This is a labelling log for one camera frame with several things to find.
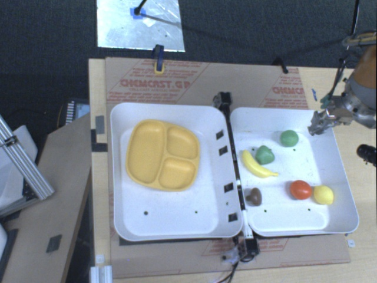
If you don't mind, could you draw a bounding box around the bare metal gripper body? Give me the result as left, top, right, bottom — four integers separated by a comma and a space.
329, 95, 377, 130

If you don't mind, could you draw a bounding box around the green round fruit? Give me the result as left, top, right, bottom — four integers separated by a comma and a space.
279, 129, 300, 148

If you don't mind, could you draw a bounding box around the green bell pepper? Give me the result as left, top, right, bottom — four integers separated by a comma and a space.
254, 144, 276, 166

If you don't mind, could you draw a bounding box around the red tomato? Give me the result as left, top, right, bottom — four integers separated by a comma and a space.
289, 179, 313, 200

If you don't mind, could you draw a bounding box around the yellow lemon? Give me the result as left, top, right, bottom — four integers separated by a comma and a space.
312, 185, 335, 206

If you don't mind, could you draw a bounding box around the yellow banana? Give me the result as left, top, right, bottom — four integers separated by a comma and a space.
241, 149, 280, 179

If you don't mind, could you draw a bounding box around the thin black and white rod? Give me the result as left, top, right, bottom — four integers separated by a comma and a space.
221, 104, 253, 239

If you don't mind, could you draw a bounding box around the brown mushroom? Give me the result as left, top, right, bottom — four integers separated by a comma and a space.
244, 187, 263, 208

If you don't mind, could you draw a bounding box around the white plastic tray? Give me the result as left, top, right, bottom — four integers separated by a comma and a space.
229, 106, 361, 238
110, 101, 245, 242

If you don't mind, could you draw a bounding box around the brown cardboard board red print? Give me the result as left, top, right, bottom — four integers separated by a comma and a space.
104, 57, 352, 279

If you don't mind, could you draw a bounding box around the yellow divided plate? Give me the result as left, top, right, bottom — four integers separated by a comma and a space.
125, 119, 201, 192

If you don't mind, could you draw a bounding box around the black block with thin wires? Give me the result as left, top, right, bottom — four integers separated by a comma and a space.
212, 91, 234, 111
234, 235, 261, 263

